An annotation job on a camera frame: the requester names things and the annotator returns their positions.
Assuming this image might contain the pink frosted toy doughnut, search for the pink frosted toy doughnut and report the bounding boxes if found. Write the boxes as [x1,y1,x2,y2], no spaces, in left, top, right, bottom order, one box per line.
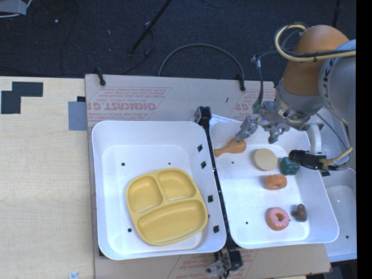
[265,207,291,231]

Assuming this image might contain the white plastic tray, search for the white plastic tray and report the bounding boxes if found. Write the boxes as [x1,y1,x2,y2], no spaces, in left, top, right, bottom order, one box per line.
[91,120,227,261]
[209,121,340,250]

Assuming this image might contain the green toy broccoli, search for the green toy broccoli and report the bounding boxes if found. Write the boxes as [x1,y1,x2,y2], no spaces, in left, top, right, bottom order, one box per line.
[280,156,300,176]

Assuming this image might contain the yellow divided plate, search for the yellow divided plate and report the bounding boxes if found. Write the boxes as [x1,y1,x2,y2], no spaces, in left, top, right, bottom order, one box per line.
[125,167,209,247]

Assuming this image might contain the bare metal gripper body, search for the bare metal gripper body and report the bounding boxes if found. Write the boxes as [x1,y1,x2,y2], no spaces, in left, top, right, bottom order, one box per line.
[258,100,312,132]

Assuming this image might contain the orange toy chicken drumstick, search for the orange toy chicken drumstick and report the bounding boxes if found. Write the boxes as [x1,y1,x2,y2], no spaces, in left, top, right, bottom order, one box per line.
[214,138,247,158]

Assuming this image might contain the black cylinder on white bracket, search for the black cylinder on white bracket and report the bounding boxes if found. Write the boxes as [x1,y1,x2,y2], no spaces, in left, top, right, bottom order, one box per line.
[288,123,331,177]

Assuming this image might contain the thin black rod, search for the thin black rod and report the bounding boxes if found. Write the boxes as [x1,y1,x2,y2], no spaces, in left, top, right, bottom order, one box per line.
[202,117,237,254]

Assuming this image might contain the brown toy mushroom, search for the brown toy mushroom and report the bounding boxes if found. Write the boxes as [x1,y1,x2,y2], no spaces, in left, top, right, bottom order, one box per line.
[291,203,308,223]

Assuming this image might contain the orange toy doughnut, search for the orange toy doughnut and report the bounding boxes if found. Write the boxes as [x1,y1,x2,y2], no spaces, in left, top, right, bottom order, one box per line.
[263,173,288,191]

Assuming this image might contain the brown cardboard board red print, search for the brown cardboard board red print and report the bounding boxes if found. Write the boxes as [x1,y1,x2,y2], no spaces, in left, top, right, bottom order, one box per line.
[84,73,333,279]

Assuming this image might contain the beige round biscuit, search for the beige round biscuit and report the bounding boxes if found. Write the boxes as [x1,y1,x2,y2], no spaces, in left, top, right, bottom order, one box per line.
[253,148,278,171]

